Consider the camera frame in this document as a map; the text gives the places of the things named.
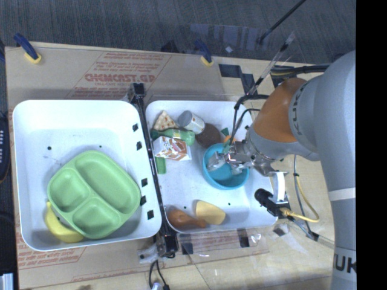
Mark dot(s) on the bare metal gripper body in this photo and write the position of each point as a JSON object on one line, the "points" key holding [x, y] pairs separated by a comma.
{"points": [[242, 154]]}

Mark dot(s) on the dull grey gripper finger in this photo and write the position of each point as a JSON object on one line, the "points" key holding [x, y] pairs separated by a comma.
{"points": [[215, 161], [237, 168]]}

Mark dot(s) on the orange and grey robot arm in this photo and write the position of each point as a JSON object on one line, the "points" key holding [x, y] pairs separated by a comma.
{"points": [[332, 116]]}

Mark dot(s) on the blue bowl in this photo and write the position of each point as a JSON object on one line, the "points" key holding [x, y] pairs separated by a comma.
{"points": [[223, 180]]}

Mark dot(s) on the orange carrot with green top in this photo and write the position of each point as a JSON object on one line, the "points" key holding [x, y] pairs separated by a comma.
{"points": [[227, 137]]}

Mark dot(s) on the white plastic tray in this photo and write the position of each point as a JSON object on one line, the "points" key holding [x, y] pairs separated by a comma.
{"points": [[187, 186], [75, 122]]}

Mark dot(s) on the green bottle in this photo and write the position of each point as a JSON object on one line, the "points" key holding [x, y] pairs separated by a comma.
{"points": [[181, 135]]}

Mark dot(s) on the white and orange carton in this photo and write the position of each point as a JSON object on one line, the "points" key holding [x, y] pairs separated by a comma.
{"points": [[172, 150]]}

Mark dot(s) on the grey and white can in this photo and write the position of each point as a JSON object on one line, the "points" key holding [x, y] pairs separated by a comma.
{"points": [[192, 122]]}

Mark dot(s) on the yellow cheese wedge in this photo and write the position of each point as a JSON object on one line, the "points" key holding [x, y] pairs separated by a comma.
{"points": [[210, 212]]}

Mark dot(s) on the small green block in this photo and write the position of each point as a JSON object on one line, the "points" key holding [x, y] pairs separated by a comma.
{"points": [[161, 165]]}

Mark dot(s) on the yellow pizza slice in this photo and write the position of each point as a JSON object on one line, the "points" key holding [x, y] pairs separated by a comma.
{"points": [[164, 122]]}

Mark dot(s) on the brown chicken drumstick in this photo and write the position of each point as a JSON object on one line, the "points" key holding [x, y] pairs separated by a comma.
{"points": [[181, 218]]}

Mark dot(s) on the green divided plate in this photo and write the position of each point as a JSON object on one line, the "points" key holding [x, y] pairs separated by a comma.
{"points": [[96, 192]]}

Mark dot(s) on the yellow banana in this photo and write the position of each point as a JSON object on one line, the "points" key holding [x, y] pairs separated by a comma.
{"points": [[59, 229]]}

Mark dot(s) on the brown cardboard board red print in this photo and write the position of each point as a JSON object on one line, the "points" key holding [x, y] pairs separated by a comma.
{"points": [[60, 74]]}

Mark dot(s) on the black cylinder on white bracket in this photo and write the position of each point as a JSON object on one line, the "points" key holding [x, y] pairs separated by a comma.
{"points": [[267, 198]]}

